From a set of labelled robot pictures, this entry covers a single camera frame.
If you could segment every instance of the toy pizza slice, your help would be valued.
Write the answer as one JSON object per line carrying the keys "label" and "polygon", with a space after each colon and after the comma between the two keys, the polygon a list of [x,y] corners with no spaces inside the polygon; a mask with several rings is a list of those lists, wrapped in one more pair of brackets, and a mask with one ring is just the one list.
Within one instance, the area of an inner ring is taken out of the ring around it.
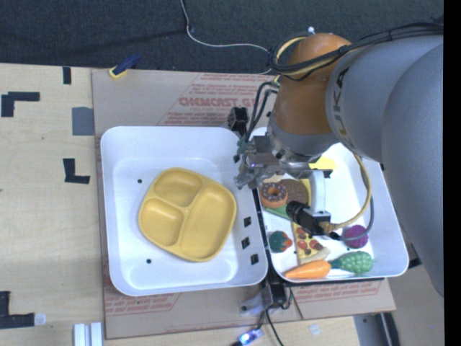
{"label": "toy pizza slice", "polygon": [[306,231],[295,222],[291,222],[295,239],[296,257],[299,265],[313,260],[325,259],[330,253],[328,247],[323,246],[317,239],[309,236]]}

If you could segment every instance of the green toy food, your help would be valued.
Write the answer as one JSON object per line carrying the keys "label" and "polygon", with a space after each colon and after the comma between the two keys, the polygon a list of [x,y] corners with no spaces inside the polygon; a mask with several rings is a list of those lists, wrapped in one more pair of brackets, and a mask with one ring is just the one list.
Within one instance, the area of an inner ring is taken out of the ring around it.
{"label": "green toy food", "polygon": [[373,268],[375,261],[365,251],[348,252],[338,259],[331,260],[331,269],[342,269],[355,274],[368,272]]}
{"label": "green toy food", "polygon": [[269,237],[269,246],[272,252],[283,252],[293,245],[293,241],[283,231],[275,231]]}

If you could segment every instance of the wooden table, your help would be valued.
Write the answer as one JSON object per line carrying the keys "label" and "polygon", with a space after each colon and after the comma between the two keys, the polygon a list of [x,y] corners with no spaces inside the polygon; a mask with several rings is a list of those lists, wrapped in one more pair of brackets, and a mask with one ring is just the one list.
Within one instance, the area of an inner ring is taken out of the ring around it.
{"label": "wooden table", "polygon": [[[74,324],[103,322],[94,136],[74,136],[72,109],[92,108],[91,69],[0,64],[0,93],[39,92],[0,117],[0,291],[9,313],[44,325],[0,329],[2,345],[72,345]],[[88,184],[65,182],[64,159]],[[352,316],[275,324],[285,346],[359,346]],[[105,340],[104,345],[231,345],[249,328]],[[269,326],[257,345],[278,345]]]}

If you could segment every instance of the dark carpet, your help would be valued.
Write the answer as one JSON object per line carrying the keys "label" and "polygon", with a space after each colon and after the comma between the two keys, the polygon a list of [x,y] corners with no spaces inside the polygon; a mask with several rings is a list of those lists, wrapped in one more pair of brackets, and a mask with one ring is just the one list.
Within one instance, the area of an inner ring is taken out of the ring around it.
{"label": "dark carpet", "polygon": [[[444,14],[444,0],[184,0],[193,35],[212,44],[271,48],[309,27],[358,40]],[[185,31],[180,0],[0,0],[0,62],[261,73],[254,47],[211,48]]]}

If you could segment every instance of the metal bracket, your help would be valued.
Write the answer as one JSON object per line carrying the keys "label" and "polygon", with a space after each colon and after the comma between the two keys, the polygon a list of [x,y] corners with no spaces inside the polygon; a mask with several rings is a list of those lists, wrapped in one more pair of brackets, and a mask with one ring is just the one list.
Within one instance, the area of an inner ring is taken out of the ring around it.
{"label": "metal bracket", "polygon": [[239,301],[241,316],[258,316],[274,303],[270,286],[261,289],[254,297]]}
{"label": "metal bracket", "polygon": [[102,346],[102,340],[102,325],[100,322],[73,325],[73,346]]}

